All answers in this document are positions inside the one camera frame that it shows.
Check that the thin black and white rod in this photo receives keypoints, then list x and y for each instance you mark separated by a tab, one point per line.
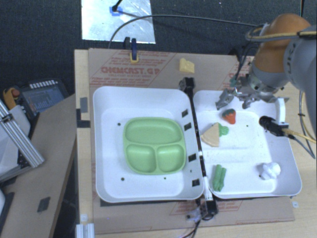
198	137

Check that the red strawberry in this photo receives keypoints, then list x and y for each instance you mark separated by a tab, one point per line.
229	116

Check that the white cauliflower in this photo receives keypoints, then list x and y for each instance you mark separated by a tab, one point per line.
269	170

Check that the black cylinder on white bracket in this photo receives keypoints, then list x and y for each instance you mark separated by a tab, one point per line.
273	123

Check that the green beans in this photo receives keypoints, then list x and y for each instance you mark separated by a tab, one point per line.
219	178

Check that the brown cardboard board red print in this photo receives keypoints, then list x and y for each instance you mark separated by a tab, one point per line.
153	63

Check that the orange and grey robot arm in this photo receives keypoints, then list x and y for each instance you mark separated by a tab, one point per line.
280	48

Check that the white plastic tray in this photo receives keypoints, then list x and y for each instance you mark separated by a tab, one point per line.
111	157
247	157

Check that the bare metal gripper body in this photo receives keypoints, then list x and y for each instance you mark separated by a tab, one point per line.
257	89

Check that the tan pizza slice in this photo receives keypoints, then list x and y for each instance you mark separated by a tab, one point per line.
212	136

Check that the yellow cheese wedge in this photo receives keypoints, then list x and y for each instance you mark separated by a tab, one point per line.
186	65

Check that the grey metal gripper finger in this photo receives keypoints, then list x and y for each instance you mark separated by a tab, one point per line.
224	99
247	102

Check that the green divided plate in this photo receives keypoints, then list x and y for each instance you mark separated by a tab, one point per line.
154	145

